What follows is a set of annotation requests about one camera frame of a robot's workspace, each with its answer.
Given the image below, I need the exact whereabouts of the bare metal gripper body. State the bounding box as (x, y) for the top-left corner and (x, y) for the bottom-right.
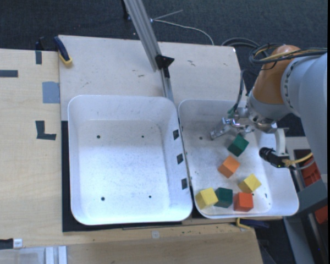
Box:
(222, 107), (279, 134)

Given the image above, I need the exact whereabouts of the green cube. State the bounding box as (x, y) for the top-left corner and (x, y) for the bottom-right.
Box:
(214, 186), (234, 209)
(227, 134), (250, 157)

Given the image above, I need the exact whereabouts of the white plastic tray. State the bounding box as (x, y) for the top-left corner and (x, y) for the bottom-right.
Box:
(178, 98), (300, 220)
(67, 94), (194, 226)

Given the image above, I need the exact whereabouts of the orange cube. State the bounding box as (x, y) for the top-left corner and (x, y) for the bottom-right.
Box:
(217, 155), (241, 179)

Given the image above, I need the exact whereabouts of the yellow cube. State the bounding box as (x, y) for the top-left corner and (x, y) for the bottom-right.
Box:
(238, 173), (262, 194)
(195, 187), (219, 210)

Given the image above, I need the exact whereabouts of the red-orange cube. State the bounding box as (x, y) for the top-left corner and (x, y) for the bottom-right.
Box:
(233, 191), (255, 212)

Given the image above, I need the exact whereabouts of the black cylinder on white bracket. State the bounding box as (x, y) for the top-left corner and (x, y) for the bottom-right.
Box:
(258, 128), (291, 169)

